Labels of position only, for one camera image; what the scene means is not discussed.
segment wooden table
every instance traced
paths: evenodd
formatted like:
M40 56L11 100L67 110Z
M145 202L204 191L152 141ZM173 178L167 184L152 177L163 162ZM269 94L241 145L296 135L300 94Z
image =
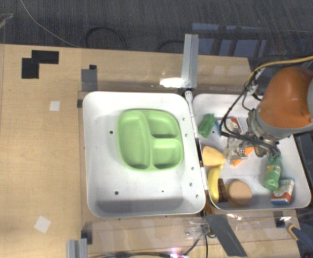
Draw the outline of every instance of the wooden table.
M58 51L59 64L41 64L39 79L22 79L21 59L33 49ZM160 79L180 77L182 55L0 45L0 257L65 257L67 240L79 239L88 221L106 235L105 243L89 246L92 254L165 251L174 234L175 247L193 243L184 238L184 217L100 220L82 205L77 100L81 70L89 65L97 66L99 90L162 91ZM250 72L245 58L215 56L199 56L198 70L199 88L215 92L237 92ZM60 102L58 111L50 110L52 101ZM51 221L46 233L34 228L40 216ZM297 223L294 211L284 216ZM296 242L275 228L272 212L236 217L230 223L249 257L298 257ZM148 228L152 235L143 236ZM209 244L212 257L226 257L217 239ZM203 241L191 254L204 257Z

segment round bread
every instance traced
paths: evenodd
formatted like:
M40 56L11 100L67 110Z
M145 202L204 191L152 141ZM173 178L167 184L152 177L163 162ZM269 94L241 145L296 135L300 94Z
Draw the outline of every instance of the round bread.
M232 204L246 206L251 201L252 191L248 184L240 180L233 180L228 186L227 195Z

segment small box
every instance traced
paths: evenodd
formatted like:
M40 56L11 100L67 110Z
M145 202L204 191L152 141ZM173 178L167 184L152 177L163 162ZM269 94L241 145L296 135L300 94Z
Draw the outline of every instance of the small box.
M227 128L232 132L237 132L239 134L242 134L244 132L241 122L238 118L227 118L225 124L227 125ZM225 129L224 124L222 125L222 131L226 133L228 132L227 129Z
M274 190L271 197L272 204L289 204L295 181L292 179L284 179L279 181L279 187Z

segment black tape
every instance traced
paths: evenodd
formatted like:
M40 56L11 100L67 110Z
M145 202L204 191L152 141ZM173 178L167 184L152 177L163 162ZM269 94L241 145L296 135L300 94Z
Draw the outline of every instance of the black tape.
M32 63L59 64L59 52L32 50Z
M285 227L286 224L285 224L285 221L283 219L278 218L275 220L275 226L276 226L276 228L282 228L282 227Z
M82 102L83 102L82 99L78 99L78 100L77 100L77 107L78 107L78 108L82 108Z
M31 58L23 58L21 78L39 78L39 64L33 63Z
M87 239L87 244L91 245L93 243L93 234L91 230L81 230L81 239Z

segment white tape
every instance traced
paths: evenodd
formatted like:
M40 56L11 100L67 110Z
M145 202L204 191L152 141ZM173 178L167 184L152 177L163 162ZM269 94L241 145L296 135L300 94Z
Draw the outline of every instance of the white tape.
M60 101L51 101L50 103L50 111L59 111L60 110Z
M51 224L51 221L43 216L39 216L34 228L42 233L47 233L48 228Z

